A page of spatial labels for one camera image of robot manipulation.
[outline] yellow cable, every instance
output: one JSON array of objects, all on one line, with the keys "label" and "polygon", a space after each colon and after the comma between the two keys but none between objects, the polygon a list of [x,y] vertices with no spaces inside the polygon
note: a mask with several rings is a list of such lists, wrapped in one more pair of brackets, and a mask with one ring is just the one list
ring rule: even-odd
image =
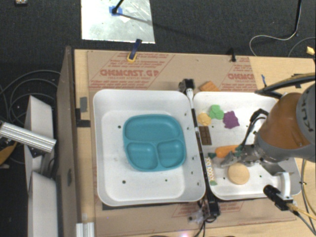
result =
[{"label": "yellow cable", "polygon": [[[303,166],[303,173],[305,172],[305,165],[306,165],[306,162],[307,162],[307,161],[305,161],[304,166]],[[304,192],[304,194],[305,194],[305,199],[306,199],[306,202],[307,202],[308,206],[310,207],[310,209],[311,209],[311,211],[313,212],[313,214],[316,216],[316,211],[315,211],[314,208],[312,207],[312,205],[311,205],[311,203],[310,203],[310,201],[309,201],[309,199],[308,199],[307,193],[306,193],[306,191],[305,191],[305,184],[303,184],[303,192]]]},{"label": "yellow cable", "polygon": [[292,203],[287,203],[286,206],[291,210],[291,211],[297,211],[297,212],[301,212],[303,214],[305,214],[306,216],[310,217],[311,219],[316,220],[316,217],[314,215],[311,215],[309,213],[307,213],[306,211],[298,208],[297,206],[293,205]]}]

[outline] teal divided plate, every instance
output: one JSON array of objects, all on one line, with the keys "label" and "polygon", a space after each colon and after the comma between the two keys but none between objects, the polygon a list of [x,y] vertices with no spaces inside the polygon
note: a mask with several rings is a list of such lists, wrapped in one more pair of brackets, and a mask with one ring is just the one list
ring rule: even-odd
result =
[{"label": "teal divided plate", "polygon": [[186,159],[182,128],[168,115],[129,118],[124,124],[123,141],[128,162],[137,170],[173,169]]}]

